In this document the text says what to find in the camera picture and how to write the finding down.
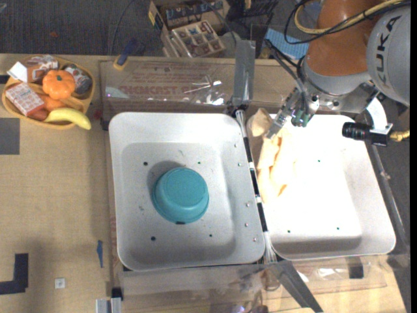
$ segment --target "yellow banana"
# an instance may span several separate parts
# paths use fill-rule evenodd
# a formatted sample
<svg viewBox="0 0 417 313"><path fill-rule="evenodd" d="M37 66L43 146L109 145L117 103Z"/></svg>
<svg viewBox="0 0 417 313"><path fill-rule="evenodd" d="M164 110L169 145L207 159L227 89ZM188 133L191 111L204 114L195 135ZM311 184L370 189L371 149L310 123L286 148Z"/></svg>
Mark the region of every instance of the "yellow banana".
<svg viewBox="0 0 417 313"><path fill-rule="evenodd" d="M91 122L89 118L84 113L74 108L58 108L52 110L47 118L43 120L43 122L46 123L59 121L68 121L86 130L91 129Z"/></svg>

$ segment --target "wooden table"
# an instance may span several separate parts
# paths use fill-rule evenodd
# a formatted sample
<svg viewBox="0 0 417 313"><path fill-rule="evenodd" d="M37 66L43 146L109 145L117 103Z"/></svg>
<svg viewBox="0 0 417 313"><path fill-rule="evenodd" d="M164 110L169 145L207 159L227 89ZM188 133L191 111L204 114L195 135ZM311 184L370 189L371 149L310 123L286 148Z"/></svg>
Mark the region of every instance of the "wooden table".
<svg viewBox="0 0 417 313"><path fill-rule="evenodd" d="M0 75L24 56L0 54ZM15 254L29 254L29 287L25 293L0 295L4 313L94 312L95 300L111 295L108 133L94 119L101 108L99 62L107 57L61 57L86 67L97 80L87 113L93 127L61 131L21 121L19 154L0 155L0 281L12 280ZM289 79L285 73L282 77ZM0 105L0 119L10 117ZM103 267L96 252L99 241L104 249ZM405 312L393 272L389 267L381 271L384 287L323 293L316 298L329 312ZM65 278L65 288L55 289L56 278ZM293 303L283 298L268 305L270 309L275 305L276 312L294 308ZM124 304L124 312L144 312L137 308L137 303Z"/></svg>

